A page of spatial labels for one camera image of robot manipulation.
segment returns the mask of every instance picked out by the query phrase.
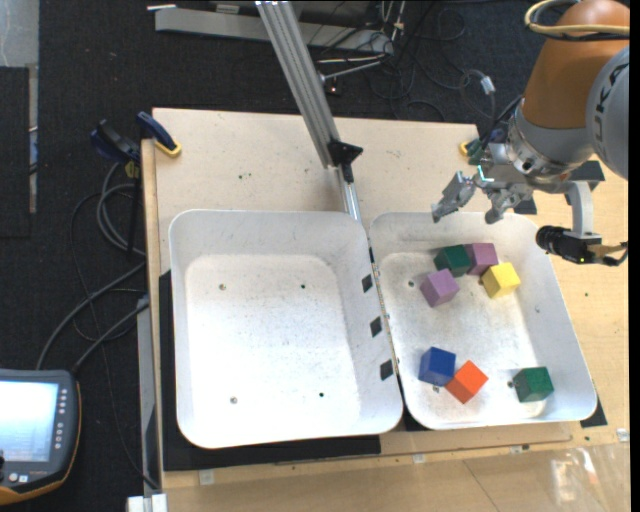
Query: table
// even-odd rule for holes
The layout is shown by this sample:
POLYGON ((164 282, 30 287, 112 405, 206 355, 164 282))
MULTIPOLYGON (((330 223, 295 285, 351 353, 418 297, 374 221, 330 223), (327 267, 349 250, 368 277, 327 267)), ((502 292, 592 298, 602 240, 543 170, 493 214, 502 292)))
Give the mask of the table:
MULTIPOLYGON (((170 269, 168 226, 173 217, 198 208, 322 211, 342 210, 342 204, 336 174, 322 168, 301 116, 181 109, 155 109, 153 116, 183 146, 182 154, 171 159, 151 141, 142 144, 157 397, 161 391, 158 278, 170 269)), ((429 211, 456 170, 473 172, 458 151, 460 143, 477 137, 472 125, 351 118, 337 118, 336 124, 345 142, 364 148, 353 168, 365 227, 383 212, 429 211)), ((593 192, 594 228, 605 243, 615 244, 628 237, 628 184, 606 169, 605 176, 593 192)), ((571 226, 571 208, 564 197, 537 193, 534 199, 538 214, 531 218, 536 224, 571 226)), ((486 211, 489 206, 477 193, 465 210, 486 211)), ((628 263, 617 268, 578 266, 556 257, 553 266, 607 425, 585 429, 580 422, 569 422, 424 432, 407 432, 399 426, 381 436, 382 453, 375 457, 162 471, 160 483, 171 512, 242 510, 243 503, 256 502, 269 510, 289 510, 285 491, 294 482, 308 508, 323 510, 321 489, 327 485, 345 493, 343 510, 351 510, 349 499, 356 510, 357 489, 364 492, 363 486, 372 479, 415 504, 427 499, 426 475, 446 480, 447 486, 454 486, 451 489, 470 488, 465 483, 470 477, 460 466, 445 464, 437 470, 437 464, 420 464, 425 460, 446 463, 523 449, 618 443, 630 424, 628 263)), ((156 401, 160 435, 159 405, 156 401)), ((465 493, 452 492, 472 500, 469 503, 477 498, 471 491, 464 497, 465 493)))

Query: blue cube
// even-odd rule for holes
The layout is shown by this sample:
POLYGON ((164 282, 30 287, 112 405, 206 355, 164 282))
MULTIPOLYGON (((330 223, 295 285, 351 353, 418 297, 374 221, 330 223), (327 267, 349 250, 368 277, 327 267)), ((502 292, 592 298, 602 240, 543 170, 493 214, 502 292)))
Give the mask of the blue cube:
POLYGON ((441 348, 431 347, 420 359, 418 379, 434 386, 444 386, 455 373, 456 355, 441 348))

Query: orange cube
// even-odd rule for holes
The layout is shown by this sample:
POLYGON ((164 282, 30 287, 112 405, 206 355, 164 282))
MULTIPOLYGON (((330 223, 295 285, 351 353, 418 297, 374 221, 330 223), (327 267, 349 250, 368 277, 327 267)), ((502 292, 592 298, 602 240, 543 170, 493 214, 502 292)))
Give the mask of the orange cube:
POLYGON ((445 389, 455 396, 460 402, 466 404, 473 398, 484 383, 489 380, 480 368, 473 362, 467 361, 455 373, 453 379, 445 385, 445 389))

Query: cube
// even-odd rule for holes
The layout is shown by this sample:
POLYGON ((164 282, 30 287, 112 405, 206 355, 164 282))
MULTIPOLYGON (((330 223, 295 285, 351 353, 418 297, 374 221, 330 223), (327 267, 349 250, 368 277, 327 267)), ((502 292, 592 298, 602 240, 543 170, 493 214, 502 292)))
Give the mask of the cube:
POLYGON ((420 358, 418 379, 434 386, 444 386, 453 377, 456 355, 441 348, 431 347, 420 358))
POLYGON ((451 270, 453 277, 463 276, 471 267, 471 260, 464 245, 451 245, 440 249, 433 261, 438 270, 451 270))
POLYGON ((453 378, 445 385, 445 389, 461 403, 466 404, 480 391, 489 380, 480 368, 472 361, 464 363, 453 378))
POLYGON ((546 366, 523 368, 513 378, 520 402, 537 402, 553 393, 551 376, 546 366))
POLYGON ((489 267, 480 276, 480 280, 492 299, 508 295, 520 286, 520 278, 516 274, 516 269, 509 262, 489 267))
POLYGON ((481 276, 489 267, 500 263, 492 243, 467 244, 464 248, 471 260, 471 267, 467 270, 469 275, 481 276))
POLYGON ((420 291, 432 308, 449 302, 460 291, 448 268, 432 272, 420 285, 420 291))

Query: display screen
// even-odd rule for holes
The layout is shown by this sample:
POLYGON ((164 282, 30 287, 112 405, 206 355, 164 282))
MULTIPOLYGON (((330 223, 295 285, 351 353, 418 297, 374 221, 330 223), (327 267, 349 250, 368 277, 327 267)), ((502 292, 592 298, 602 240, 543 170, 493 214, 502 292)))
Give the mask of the display screen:
POLYGON ((8 461, 48 462, 58 384, 0 381, 0 450, 8 461))

